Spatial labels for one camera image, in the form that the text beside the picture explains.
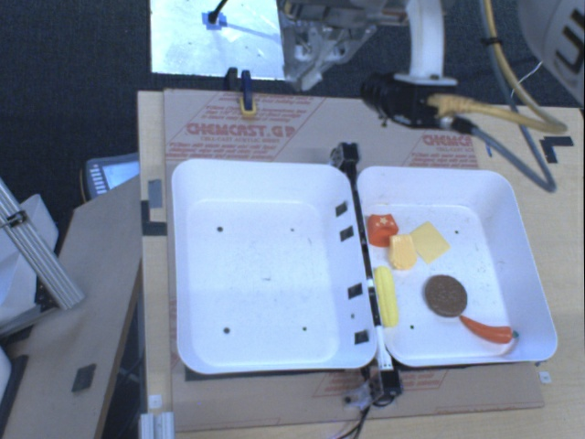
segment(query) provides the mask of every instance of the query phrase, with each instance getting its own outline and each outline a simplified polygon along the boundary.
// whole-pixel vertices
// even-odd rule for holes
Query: white tray
[[[376,337],[341,172],[194,159],[176,168],[172,195],[177,345],[190,369],[368,364]],[[350,298],[355,285],[361,294]]]
[[[393,270],[399,324],[385,329],[398,361],[414,367],[539,361],[557,348],[548,310],[514,192],[496,173],[477,170],[370,167],[358,178],[365,216],[391,213],[399,233],[430,221],[451,249],[432,262],[421,258]],[[386,249],[369,247],[372,266],[389,266]],[[430,276],[448,274],[468,294],[464,315],[510,326],[519,338],[497,345],[472,334],[458,317],[435,315],[423,288]]]

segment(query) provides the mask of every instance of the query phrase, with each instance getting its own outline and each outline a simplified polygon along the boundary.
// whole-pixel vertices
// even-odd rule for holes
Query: yellow cable
[[[495,28],[495,20],[494,20],[494,9],[492,6],[492,0],[484,0],[484,9],[485,9],[485,16],[487,19],[487,25],[490,33],[490,37],[497,38],[497,30]],[[543,111],[538,103],[530,96],[530,94],[523,88],[520,81],[516,77],[515,73],[512,71],[508,61],[505,57],[504,51],[502,50],[501,44],[494,44],[494,54],[497,60],[497,63],[500,67],[500,70],[504,74],[504,77],[510,87],[515,91],[516,96],[528,107],[532,112],[534,112],[538,117],[544,120],[546,123],[550,124],[550,128],[543,130],[542,128],[532,126],[531,128],[535,128],[537,130],[541,130],[544,132],[555,132],[561,133],[567,130],[567,126],[562,123],[561,121],[557,120],[552,115],[548,114],[547,112]]]
[[[537,119],[526,117],[521,113],[508,111],[491,104],[485,104],[454,94],[433,94],[427,100],[427,104],[437,109],[437,117],[450,117],[460,113],[482,113],[512,123],[520,123],[526,127],[548,134],[561,134],[567,130],[567,127],[563,123],[541,122]]]

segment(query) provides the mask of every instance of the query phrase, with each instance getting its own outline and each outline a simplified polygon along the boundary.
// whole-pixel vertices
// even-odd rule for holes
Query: brown cookie
[[[457,317],[467,307],[467,292],[451,276],[439,274],[429,278],[424,297],[431,311],[443,317]]]

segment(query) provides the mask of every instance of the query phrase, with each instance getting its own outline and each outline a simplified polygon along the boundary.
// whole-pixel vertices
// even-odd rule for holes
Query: gray cable
[[[484,0],[479,0],[479,7],[480,14],[482,17],[482,24],[484,26],[484,34],[486,38],[489,38],[490,32],[487,25],[487,16],[485,15]],[[500,70],[500,66],[498,65],[497,60],[495,58],[494,48],[488,46],[487,52],[489,54],[490,63],[492,65],[492,70],[494,71],[495,79],[497,81],[500,91],[502,92],[502,95],[504,96],[505,101],[507,102],[508,106],[512,111],[518,112],[518,108],[516,106],[514,98],[508,96],[509,88],[507,86],[507,83],[505,82],[504,75]],[[522,174],[524,174],[526,177],[532,180],[539,187],[544,188],[547,192],[554,192],[557,189],[557,184],[555,182],[554,177],[550,173],[550,169],[548,169],[545,159],[543,158],[542,154],[540,154],[537,144],[535,143],[534,139],[532,138],[532,135],[524,125],[519,125],[519,127],[520,131],[522,132],[522,135],[524,136],[524,139],[526,140],[528,147],[530,148],[530,151],[532,152],[532,156],[535,157],[535,159],[537,160],[538,166],[540,167],[540,170],[545,176],[544,179],[540,177],[537,173],[535,173],[529,166],[520,161],[520,159],[518,159],[511,151],[509,151],[502,144],[497,142],[492,136],[486,134],[485,132],[482,132],[479,128],[473,130],[473,134],[475,134],[479,138],[482,138],[482,140],[484,140],[487,145],[492,146],[496,151],[498,151],[498,153],[502,154]]]

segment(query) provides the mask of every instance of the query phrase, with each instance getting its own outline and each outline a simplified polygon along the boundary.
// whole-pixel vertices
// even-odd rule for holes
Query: white cylinder
[[[518,0],[528,46],[581,105],[584,13],[585,0]]]

